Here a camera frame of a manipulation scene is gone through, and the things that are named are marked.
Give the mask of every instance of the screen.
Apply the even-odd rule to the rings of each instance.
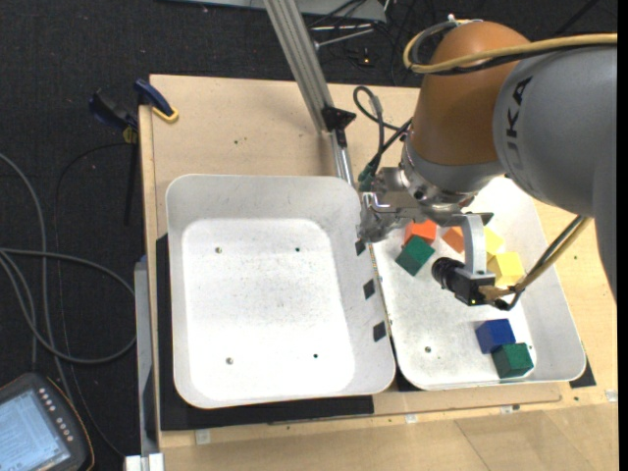
[[[34,390],[0,404],[0,471],[43,471],[70,458],[53,427]]]

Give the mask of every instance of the blue block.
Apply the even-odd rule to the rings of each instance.
[[[501,345],[515,343],[514,334],[507,319],[485,321],[475,331],[483,354],[493,352]]]

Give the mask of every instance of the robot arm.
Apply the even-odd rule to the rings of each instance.
[[[528,43],[506,26],[468,22],[444,37],[432,64]],[[425,76],[399,167],[383,169],[364,196],[362,237],[381,240],[409,219],[460,222],[479,190],[506,174],[537,199],[595,219],[616,299],[616,58],[615,38]]]

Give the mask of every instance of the wooden table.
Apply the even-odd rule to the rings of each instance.
[[[167,232],[165,192],[185,174],[324,176],[335,173],[328,139],[311,123],[294,82],[152,76],[180,111],[167,124],[140,107],[145,240],[155,390],[159,383],[155,241]],[[337,106],[354,111],[352,85],[330,85]],[[372,87],[385,119],[400,125],[418,90]],[[377,127],[358,117],[347,129],[355,176],[377,145]],[[383,162],[395,166],[400,143]],[[572,215],[537,203],[547,239]],[[158,431],[172,470],[288,469],[617,469],[616,305],[589,227],[556,263],[595,386],[494,386],[374,396],[375,415],[193,431]],[[196,437],[206,445],[198,445]]]

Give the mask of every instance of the black carpet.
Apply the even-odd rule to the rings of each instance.
[[[321,63],[329,82],[419,86],[420,77],[403,71],[393,47],[447,14],[497,21],[533,40],[551,37],[565,25],[567,34],[617,30],[617,0],[599,0],[571,23],[589,1],[398,0],[390,8],[388,30],[325,47]],[[0,0],[0,30],[0,153],[22,169],[41,201],[47,248],[98,262],[129,282],[144,253],[140,183],[136,177],[126,226],[131,148],[116,144],[123,142],[119,131],[91,117],[90,95],[102,87],[134,110],[132,84],[149,74],[291,79],[268,16],[254,10],[153,0]],[[365,47],[370,68],[350,59]],[[33,202],[2,162],[0,246],[41,247]],[[18,256],[15,261],[31,286],[43,331],[41,262]],[[130,339],[134,308],[124,288],[98,272],[52,260],[47,273],[59,348],[97,357]],[[30,351],[31,334],[0,271],[0,386],[31,367]],[[121,469],[122,458],[99,437],[79,401],[73,372],[64,369],[94,442],[97,469]],[[52,357],[41,348],[37,370],[58,378]],[[134,351],[111,364],[75,371],[104,434],[122,454],[137,454]]]

